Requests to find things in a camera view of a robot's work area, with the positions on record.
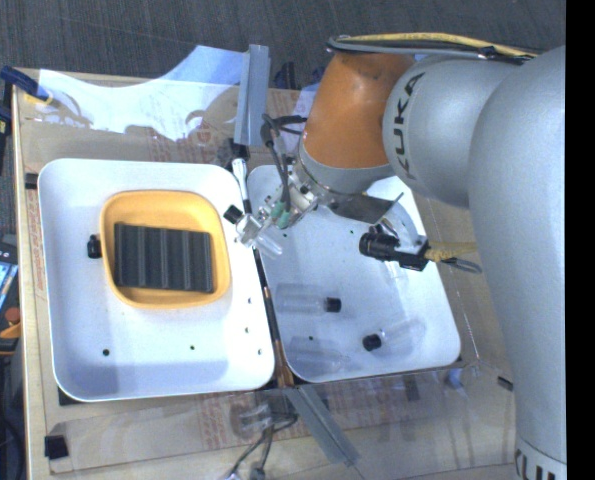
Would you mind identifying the brown cardboard board, red print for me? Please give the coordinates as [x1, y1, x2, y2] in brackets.
[11, 67, 519, 475]

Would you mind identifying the black ribbed rack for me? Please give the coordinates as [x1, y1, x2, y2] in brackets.
[112, 222, 215, 295]

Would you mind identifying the black cylinder on white bracket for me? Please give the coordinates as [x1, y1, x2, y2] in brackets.
[358, 202, 431, 273]

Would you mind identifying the white plastic tray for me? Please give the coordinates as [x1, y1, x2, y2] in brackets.
[245, 164, 462, 385]
[36, 157, 277, 403]

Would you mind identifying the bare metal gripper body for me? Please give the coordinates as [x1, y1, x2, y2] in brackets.
[258, 160, 337, 231]

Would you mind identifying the clear plastic bottle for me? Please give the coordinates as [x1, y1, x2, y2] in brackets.
[275, 283, 343, 316]
[288, 336, 352, 375]
[361, 317, 427, 357]
[222, 204, 284, 261]

